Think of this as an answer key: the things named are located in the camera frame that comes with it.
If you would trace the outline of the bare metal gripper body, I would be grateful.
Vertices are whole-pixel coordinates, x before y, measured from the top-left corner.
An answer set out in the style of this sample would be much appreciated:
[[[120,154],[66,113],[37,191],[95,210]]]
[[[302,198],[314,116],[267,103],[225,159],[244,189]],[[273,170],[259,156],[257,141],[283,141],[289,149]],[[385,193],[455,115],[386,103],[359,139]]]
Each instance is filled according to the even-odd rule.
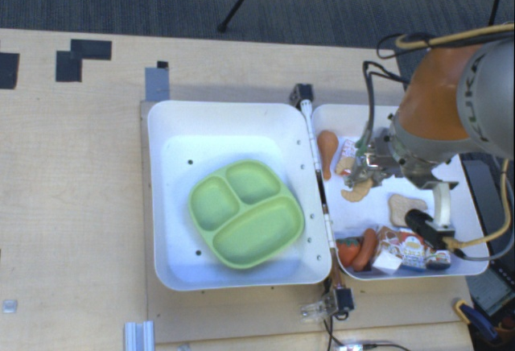
[[[369,128],[365,128],[355,148],[354,166],[361,165],[365,170],[365,179],[369,179],[373,171],[384,171],[389,178],[402,177],[400,164],[393,157],[390,150],[390,136],[387,128],[380,129],[374,134]]]

